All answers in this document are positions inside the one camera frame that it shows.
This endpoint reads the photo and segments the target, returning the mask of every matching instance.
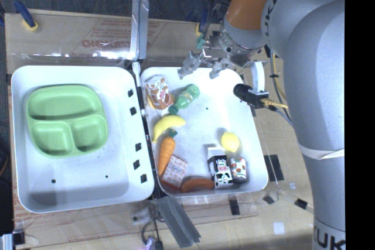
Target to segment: white tray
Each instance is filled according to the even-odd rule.
[[[240,140],[240,148],[236,153],[227,152],[228,159],[233,156],[245,158],[247,165],[247,181],[233,185],[229,189],[200,190],[180,193],[166,188],[161,183],[164,192],[175,197],[206,196],[215,194],[230,194],[262,190],[268,183],[268,173],[249,106],[241,102],[234,94],[233,88],[243,83],[241,77],[233,70],[226,69],[220,75],[210,79],[211,69],[199,68],[194,73],[178,77],[178,68],[151,67],[141,74],[142,91],[148,127],[153,138],[155,123],[161,118],[160,113],[147,105],[145,82],[150,77],[160,74],[169,87],[169,91],[177,96],[187,85],[196,84],[199,87],[199,98],[194,100],[186,109],[178,113],[185,119],[186,125],[175,128],[178,134],[174,137],[176,149],[173,155],[188,162],[185,178],[210,178],[207,164],[207,147],[220,146],[224,131],[235,133]],[[159,147],[163,136],[153,143],[153,152],[158,165]]]
[[[98,94],[108,122],[103,148],[75,157],[49,158],[34,147],[26,121],[26,100],[35,89],[57,84],[84,84]],[[27,210],[49,213],[107,206],[141,201],[152,194],[155,182],[137,91],[126,70],[21,67],[12,76],[12,106],[18,196]],[[132,115],[131,108],[137,113]]]

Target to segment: white band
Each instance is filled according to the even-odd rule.
[[[301,145],[299,145],[299,148],[303,155],[308,156],[312,159],[321,160],[321,159],[331,159],[334,157],[345,156],[345,148],[336,150],[336,151],[310,149],[310,148],[303,147]]]

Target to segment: brown sausage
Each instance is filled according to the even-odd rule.
[[[189,191],[195,191],[195,190],[200,190],[200,189],[207,189],[207,190],[212,190],[215,186],[215,183],[206,178],[195,178],[195,179],[190,179],[185,181],[181,185],[181,192],[187,193]]]

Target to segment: toy carrot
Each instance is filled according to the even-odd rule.
[[[161,175],[166,166],[168,165],[169,159],[172,156],[173,151],[176,147],[176,141],[173,137],[177,134],[173,129],[169,130],[169,136],[167,136],[160,146],[159,151],[159,163],[158,163],[158,174]]]

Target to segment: table surface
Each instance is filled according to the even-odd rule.
[[[32,54],[40,54],[39,51],[46,46],[50,50],[53,50],[54,47],[62,49],[61,53],[63,53],[64,50],[59,36],[64,37],[65,43],[63,46],[66,46],[67,51],[73,53],[74,51],[71,50],[72,43],[76,42],[76,39],[81,41],[83,37],[82,34],[76,33],[76,37],[66,38],[67,33],[72,32],[71,22],[73,19],[99,18],[123,20],[125,22],[128,20],[126,17],[116,18],[113,16],[51,11],[31,10],[31,13],[41,26],[39,32],[34,34],[25,32],[27,29],[23,28],[23,25],[17,20],[19,16],[12,14],[6,16],[8,73],[13,73],[23,64],[39,64],[40,61],[32,61],[30,57],[35,58]],[[59,24],[59,31],[53,33],[53,39],[46,40],[43,27],[54,28],[48,25],[56,22]],[[160,64],[181,66],[179,64],[186,57],[188,51],[198,52],[195,49],[197,38],[195,23],[168,20],[150,20],[149,22],[151,25],[148,38],[148,59],[145,60],[142,67]],[[81,50],[77,49],[76,47],[75,51],[78,54],[85,51],[83,47]],[[21,56],[18,54],[25,54],[25,52],[27,52],[28,56],[26,57],[28,59],[25,59],[25,55],[20,59]],[[262,51],[254,56],[255,59],[268,62],[265,66],[266,89],[270,92],[270,98],[277,100],[272,80],[269,77],[269,58],[265,51]],[[280,76],[281,88],[283,88],[281,60],[276,62],[276,71]],[[237,70],[237,72],[244,76],[245,83],[251,85],[249,70]],[[191,203],[185,203],[184,205],[188,207],[188,214],[201,235],[200,242],[188,249],[304,250],[311,248],[313,232],[312,193],[294,131],[280,115],[266,109],[256,110],[254,122],[264,156],[276,159],[272,164],[275,180],[270,178],[268,186],[263,191],[238,196],[240,215],[232,215],[225,200],[217,206],[203,207],[203,217],[202,210],[192,208]],[[11,152],[16,228],[17,226],[23,226],[26,238],[26,244],[19,245],[18,249],[123,249],[124,245],[127,246],[127,249],[141,249],[143,243],[139,230],[140,226],[132,226],[130,222],[130,225],[125,228],[116,216],[116,210],[106,211],[106,208],[103,208],[90,214],[86,211],[79,211],[63,215],[43,216],[25,211],[16,196],[13,143]],[[305,203],[306,206],[301,208],[296,203]],[[120,207],[122,212],[127,211],[127,209]],[[158,229],[158,234],[165,249],[179,249],[176,240],[165,224],[159,222]],[[156,236],[153,226],[150,226],[146,232],[146,237],[148,236]]]

